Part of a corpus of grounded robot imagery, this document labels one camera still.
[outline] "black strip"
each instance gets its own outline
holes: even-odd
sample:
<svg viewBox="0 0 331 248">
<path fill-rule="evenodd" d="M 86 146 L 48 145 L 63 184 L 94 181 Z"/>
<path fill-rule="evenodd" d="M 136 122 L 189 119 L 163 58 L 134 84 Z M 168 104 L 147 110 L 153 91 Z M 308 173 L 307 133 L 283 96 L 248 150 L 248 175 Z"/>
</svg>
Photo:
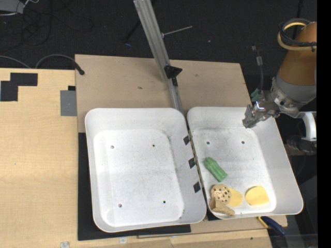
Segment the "black strip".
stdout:
<svg viewBox="0 0 331 248">
<path fill-rule="evenodd" d="M 188 135 L 183 140 L 185 142 L 185 145 L 188 145 L 188 143 L 190 142 L 190 138 Z"/>
<path fill-rule="evenodd" d="M 91 184 L 88 168 L 86 134 L 78 134 L 78 240 L 96 240 L 136 235 L 179 234 L 191 232 L 191 226 L 175 225 L 122 232 L 104 232 L 94 223 L 92 213 Z"/>
<path fill-rule="evenodd" d="M 37 73 L 10 73 L 10 80 L 18 86 L 37 86 L 38 74 Z"/>
<path fill-rule="evenodd" d="M 195 166 L 195 160 L 194 160 L 194 158 L 188 160 L 188 164 L 190 165 L 190 168 L 192 169 L 193 166 Z"/>
<path fill-rule="evenodd" d="M 19 88 L 11 81 L 1 81 L 0 101 L 17 101 Z"/>
<path fill-rule="evenodd" d="M 199 182 L 196 182 L 194 185 L 193 185 L 193 188 L 194 188 L 194 192 L 196 193 L 197 191 L 199 191 L 201 189 L 200 187 L 200 183 Z"/>
</svg>

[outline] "black bracket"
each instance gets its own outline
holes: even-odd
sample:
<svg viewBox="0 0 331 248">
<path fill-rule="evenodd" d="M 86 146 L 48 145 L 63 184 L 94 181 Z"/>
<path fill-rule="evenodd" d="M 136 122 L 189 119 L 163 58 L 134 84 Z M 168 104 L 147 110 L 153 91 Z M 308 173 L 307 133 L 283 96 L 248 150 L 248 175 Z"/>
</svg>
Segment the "black bracket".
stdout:
<svg viewBox="0 0 331 248">
<path fill-rule="evenodd" d="M 168 79 L 172 79 L 172 84 L 174 86 L 178 86 L 178 82 L 177 82 L 177 75 L 180 74 L 180 72 L 182 71 L 183 69 L 181 68 L 177 68 L 177 67 L 173 67 L 171 65 L 166 65 L 165 68 L 164 68 L 164 71 L 165 71 L 165 74 L 167 75 L 167 78 Z"/>
</svg>

